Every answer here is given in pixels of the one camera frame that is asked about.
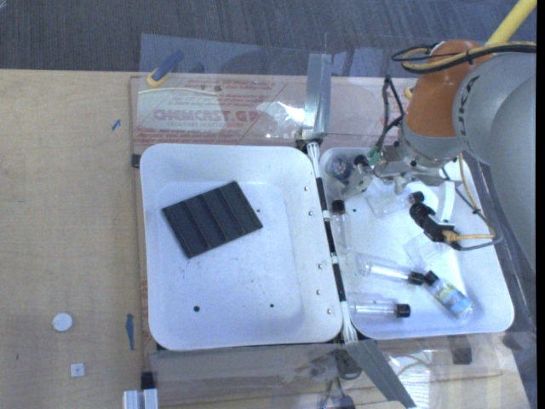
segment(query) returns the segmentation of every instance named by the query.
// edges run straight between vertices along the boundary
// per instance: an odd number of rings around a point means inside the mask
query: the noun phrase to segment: gray floor
[[[148,70],[172,44],[199,50],[206,43],[213,56],[205,71],[214,71],[222,54],[242,50],[246,58],[258,58],[233,60],[242,72],[244,66],[262,64],[262,50],[268,50],[262,47],[275,47],[301,52],[267,55],[263,72],[304,73],[301,56],[326,46],[340,57],[356,50],[349,74],[403,76],[389,60],[391,53],[454,37],[483,43],[518,0],[5,1],[0,68]],[[512,39],[536,41],[536,11]],[[517,326],[509,341],[536,404],[536,343],[524,323]]]

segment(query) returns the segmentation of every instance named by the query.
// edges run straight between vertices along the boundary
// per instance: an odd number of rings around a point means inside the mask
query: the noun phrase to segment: black rectangular object
[[[163,213],[187,257],[263,227],[235,181],[163,208]]]

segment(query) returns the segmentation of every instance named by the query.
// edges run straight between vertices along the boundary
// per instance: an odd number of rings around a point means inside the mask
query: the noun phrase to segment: wooden surface
[[[124,390],[140,386],[130,77],[0,70],[2,408],[116,408]],[[69,331],[53,329],[58,312],[72,315]],[[134,317],[134,349],[125,328],[128,314]],[[420,376],[413,380],[416,392],[427,389],[431,407],[527,407],[513,356],[499,338],[490,344],[500,360],[493,367],[440,380]],[[79,362],[86,375],[71,378],[70,365]],[[358,407],[400,407],[364,382],[360,388],[348,384]],[[284,403],[290,407],[295,400]],[[261,399],[193,407],[271,404]]]

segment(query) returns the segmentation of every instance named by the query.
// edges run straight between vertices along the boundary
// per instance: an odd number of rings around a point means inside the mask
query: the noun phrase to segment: yellow pole
[[[505,17],[505,20],[502,21],[501,25],[492,33],[487,44],[508,41],[536,6],[537,0],[519,0],[513,9],[511,9],[508,16]]]

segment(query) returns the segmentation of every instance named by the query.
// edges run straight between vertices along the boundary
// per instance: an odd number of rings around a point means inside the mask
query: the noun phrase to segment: white square
[[[85,364],[71,364],[70,365],[70,376],[71,377],[85,376]]]

